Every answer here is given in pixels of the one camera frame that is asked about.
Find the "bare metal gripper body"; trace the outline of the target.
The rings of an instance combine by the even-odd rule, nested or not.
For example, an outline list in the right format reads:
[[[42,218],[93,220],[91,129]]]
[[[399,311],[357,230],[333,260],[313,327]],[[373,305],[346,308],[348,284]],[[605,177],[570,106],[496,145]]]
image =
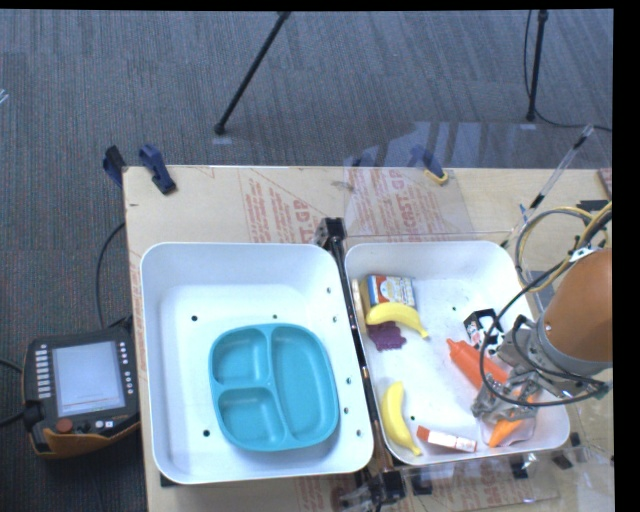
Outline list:
[[[497,397],[507,403],[538,403],[547,370],[537,327],[513,327],[503,338],[497,357],[509,367]]]

